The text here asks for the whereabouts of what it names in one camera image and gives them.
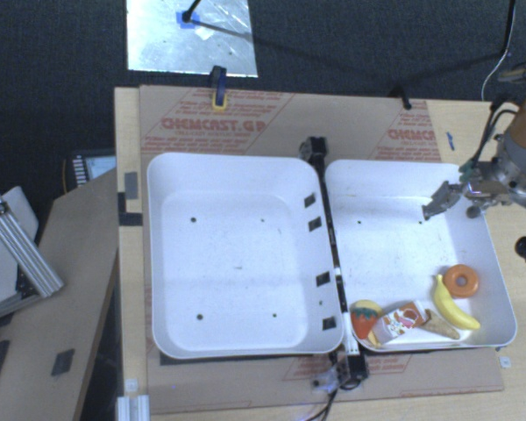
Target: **brown donut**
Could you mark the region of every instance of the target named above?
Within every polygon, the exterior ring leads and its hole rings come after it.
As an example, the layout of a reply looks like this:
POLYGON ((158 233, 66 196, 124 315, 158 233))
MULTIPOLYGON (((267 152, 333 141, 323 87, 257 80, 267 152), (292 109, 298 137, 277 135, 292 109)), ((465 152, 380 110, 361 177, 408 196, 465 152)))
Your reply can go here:
POLYGON ((480 278, 473 271, 473 268, 462 264, 448 268, 442 281, 450 294, 455 298, 468 298, 474 295, 480 285, 480 278), (462 279, 466 283, 460 285, 458 280, 462 279))

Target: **dark floor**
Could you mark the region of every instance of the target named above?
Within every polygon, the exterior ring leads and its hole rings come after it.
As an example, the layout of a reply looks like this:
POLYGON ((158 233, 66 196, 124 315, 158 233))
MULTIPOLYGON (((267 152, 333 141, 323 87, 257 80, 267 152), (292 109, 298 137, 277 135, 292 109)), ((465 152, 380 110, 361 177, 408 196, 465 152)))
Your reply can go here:
MULTIPOLYGON (((385 96, 400 84, 410 97, 465 100, 480 99, 508 14, 508 0, 249 4, 259 78, 229 79, 230 87, 385 96)), ((116 86, 207 84, 129 72, 125 44, 125 0, 0 0, 0 191, 21 185, 44 216, 62 193, 62 160, 113 147, 116 86)), ((522 61, 526 0, 517 1, 502 68, 522 61)), ((493 79, 487 98, 501 92, 521 100, 526 86, 493 79)), ((98 366, 113 373, 110 360, 98 366)))

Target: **white tray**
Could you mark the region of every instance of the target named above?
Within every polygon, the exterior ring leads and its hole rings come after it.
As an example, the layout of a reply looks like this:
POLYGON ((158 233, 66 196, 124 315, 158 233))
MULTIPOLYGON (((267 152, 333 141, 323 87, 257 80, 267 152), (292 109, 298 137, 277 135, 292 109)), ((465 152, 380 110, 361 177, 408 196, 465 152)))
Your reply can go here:
POLYGON ((338 346, 343 325, 311 166, 166 153, 150 163, 147 182, 153 336, 163 353, 184 359, 338 346), (318 286, 324 273, 330 280, 318 286))
POLYGON ((326 182, 338 241, 347 302, 372 299, 386 311, 419 300, 432 302, 434 276, 464 263, 480 278, 478 292, 457 299, 481 323, 449 340, 413 329, 376 349, 379 352, 504 346, 516 334, 516 320, 493 243, 483 217, 470 219, 462 198, 447 212, 423 221, 422 205, 440 184, 458 182, 451 164, 335 161, 326 182))

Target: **silver sheet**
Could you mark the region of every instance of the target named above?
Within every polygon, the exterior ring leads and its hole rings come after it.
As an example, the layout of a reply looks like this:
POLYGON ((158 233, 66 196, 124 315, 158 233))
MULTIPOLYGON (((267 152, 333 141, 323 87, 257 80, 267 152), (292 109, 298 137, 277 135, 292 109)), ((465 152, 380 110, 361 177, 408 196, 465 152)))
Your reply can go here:
POLYGON ((194 0, 127 0, 130 70, 257 77, 247 0, 202 0, 194 25, 178 20, 194 0))

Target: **toy banana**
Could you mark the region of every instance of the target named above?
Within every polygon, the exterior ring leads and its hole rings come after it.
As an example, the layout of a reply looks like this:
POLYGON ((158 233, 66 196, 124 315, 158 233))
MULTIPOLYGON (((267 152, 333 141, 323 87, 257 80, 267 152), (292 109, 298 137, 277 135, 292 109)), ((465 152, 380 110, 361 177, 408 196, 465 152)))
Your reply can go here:
POLYGON ((456 305, 450 292, 442 282, 442 275, 437 275, 434 300, 440 314, 456 327, 471 330, 481 327, 477 319, 468 315, 456 305))

